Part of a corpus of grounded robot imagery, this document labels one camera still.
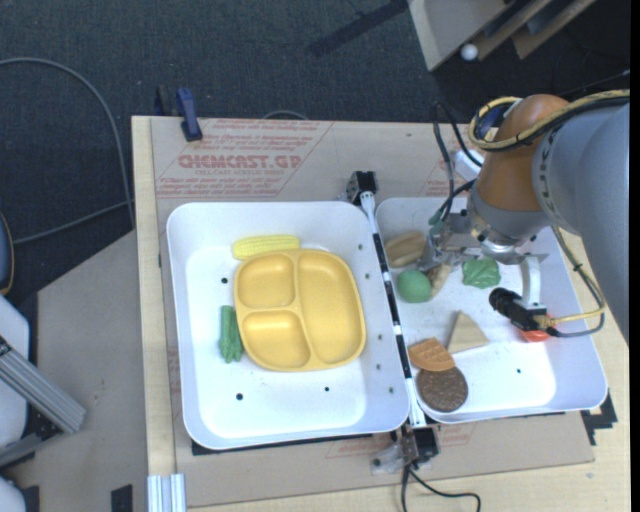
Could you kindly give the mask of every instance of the orange toy food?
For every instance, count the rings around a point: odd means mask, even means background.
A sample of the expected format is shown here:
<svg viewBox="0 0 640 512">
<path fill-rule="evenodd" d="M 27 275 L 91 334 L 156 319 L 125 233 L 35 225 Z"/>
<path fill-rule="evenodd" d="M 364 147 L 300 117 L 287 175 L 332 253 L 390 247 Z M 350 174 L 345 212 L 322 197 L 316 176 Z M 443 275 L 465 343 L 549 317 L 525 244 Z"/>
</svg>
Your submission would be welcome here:
<svg viewBox="0 0 640 512">
<path fill-rule="evenodd" d="M 456 363 L 436 338 L 409 347 L 409 360 L 418 368 L 431 372 L 450 370 Z"/>
</svg>

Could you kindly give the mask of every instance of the green ball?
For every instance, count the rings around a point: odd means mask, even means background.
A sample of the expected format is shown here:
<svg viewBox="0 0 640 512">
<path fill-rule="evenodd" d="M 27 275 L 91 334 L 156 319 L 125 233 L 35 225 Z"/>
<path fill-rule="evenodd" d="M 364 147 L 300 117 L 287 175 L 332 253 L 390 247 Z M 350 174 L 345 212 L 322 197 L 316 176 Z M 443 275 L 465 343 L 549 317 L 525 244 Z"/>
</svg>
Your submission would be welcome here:
<svg viewBox="0 0 640 512">
<path fill-rule="evenodd" d="M 405 270 L 398 275 L 398 293 L 407 302 L 427 302 L 431 298 L 431 281 L 419 270 Z"/>
</svg>

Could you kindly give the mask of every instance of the green vegetable toy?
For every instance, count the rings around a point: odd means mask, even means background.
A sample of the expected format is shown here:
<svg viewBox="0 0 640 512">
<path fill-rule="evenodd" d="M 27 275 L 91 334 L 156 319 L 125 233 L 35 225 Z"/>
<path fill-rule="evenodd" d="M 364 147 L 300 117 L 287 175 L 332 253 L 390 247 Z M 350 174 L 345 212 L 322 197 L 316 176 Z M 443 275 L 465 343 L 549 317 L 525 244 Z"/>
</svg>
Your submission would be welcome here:
<svg viewBox="0 0 640 512">
<path fill-rule="evenodd" d="M 240 361 L 244 352 L 240 331 L 238 330 L 238 319 L 236 312 L 231 306 L 220 308 L 220 340 L 218 341 L 220 355 L 225 363 Z"/>
<path fill-rule="evenodd" d="M 490 258 L 468 260 L 462 264 L 463 284 L 476 288 L 490 288 L 500 283 L 498 263 Z"/>
</svg>

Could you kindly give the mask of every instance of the gray floor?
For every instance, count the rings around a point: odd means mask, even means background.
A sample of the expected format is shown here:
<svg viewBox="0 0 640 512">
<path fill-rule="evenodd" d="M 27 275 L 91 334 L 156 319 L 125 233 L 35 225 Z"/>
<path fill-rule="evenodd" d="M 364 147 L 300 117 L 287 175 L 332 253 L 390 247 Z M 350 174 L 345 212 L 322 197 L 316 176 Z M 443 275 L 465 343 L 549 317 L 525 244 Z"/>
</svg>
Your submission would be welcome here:
<svg viewBox="0 0 640 512">
<path fill-rule="evenodd" d="M 87 409 L 80 432 L 3 474 L 23 490 L 37 486 L 41 512 L 111 511 L 119 489 L 134 511 L 145 509 L 135 242 L 132 232 L 38 293 L 38 366 Z"/>
</svg>

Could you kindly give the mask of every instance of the blue clamp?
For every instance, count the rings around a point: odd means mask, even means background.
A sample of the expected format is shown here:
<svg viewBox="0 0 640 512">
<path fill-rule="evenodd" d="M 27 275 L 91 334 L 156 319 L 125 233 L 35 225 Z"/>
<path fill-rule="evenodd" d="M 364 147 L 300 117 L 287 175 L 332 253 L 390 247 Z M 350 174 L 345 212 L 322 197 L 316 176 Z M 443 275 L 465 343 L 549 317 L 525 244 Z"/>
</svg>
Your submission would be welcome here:
<svg viewBox="0 0 640 512">
<path fill-rule="evenodd" d="M 181 87 L 176 93 L 176 105 L 178 107 L 178 113 L 184 116 L 182 131 L 187 141 L 201 140 L 202 131 L 200 125 L 198 125 L 198 118 L 196 116 L 196 100 L 193 94 L 186 87 Z"/>
</svg>

